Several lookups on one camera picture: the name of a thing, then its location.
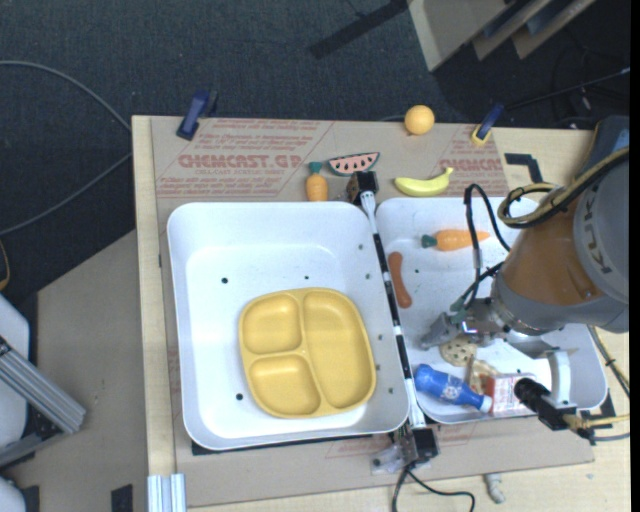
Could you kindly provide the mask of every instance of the toy watermelon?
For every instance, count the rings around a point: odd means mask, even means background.
[[[378,161],[380,153],[358,153],[329,160],[329,167],[338,176],[351,176],[355,171],[368,171]]]

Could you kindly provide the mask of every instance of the wooden table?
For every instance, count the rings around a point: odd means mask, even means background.
[[[133,147],[136,187],[137,241],[139,254],[142,343],[145,378],[147,451],[149,475],[168,476],[177,471],[174,421],[170,402],[170,381],[167,359],[167,337],[161,269],[158,265],[160,235],[158,229],[156,176],[152,134],[153,118],[133,118]],[[569,130],[494,129],[493,137],[501,155],[510,187],[528,181],[522,168],[509,166],[504,153],[533,155],[548,181],[564,183],[578,167],[587,152],[591,132]],[[603,333],[617,361],[628,372],[628,334]],[[628,403],[615,379],[610,378],[611,394],[620,413],[628,410]],[[624,432],[622,424],[614,433]],[[502,492],[509,510],[558,510],[567,507],[584,510],[630,510],[630,444],[628,440],[601,443],[593,449],[595,462],[545,469],[510,472],[502,475]],[[247,501],[226,505],[210,505],[190,510],[389,510],[393,488],[385,485],[366,488],[321,492],[296,497],[282,497]],[[240,482],[238,485],[251,485]],[[446,490],[465,490],[475,494],[477,509],[492,505],[486,487],[479,476],[440,480],[434,487]],[[416,484],[405,484],[400,510],[467,510],[468,499],[444,498],[425,494]]]

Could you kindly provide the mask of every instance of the yellow plate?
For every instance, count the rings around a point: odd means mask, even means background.
[[[366,402],[376,385],[355,304],[328,288],[263,295],[245,306],[240,351],[254,399],[282,418],[312,418]]]

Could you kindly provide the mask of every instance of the blue bottle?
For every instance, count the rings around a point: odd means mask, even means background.
[[[429,393],[450,404],[472,405],[480,412],[487,413],[493,403],[490,396],[475,393],[462,379],[434,370],[427,364],[418,366],[413,380],[418,391]]]

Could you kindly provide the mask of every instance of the toy banana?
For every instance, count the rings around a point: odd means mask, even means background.
[[[449,186],[449,175],[453,172],[453,167],[447,167],[440,176],[429,180],[418,180],[415,178],[396,178],[394,184],[398,190],[408,196],[432,197],[442,194]]]

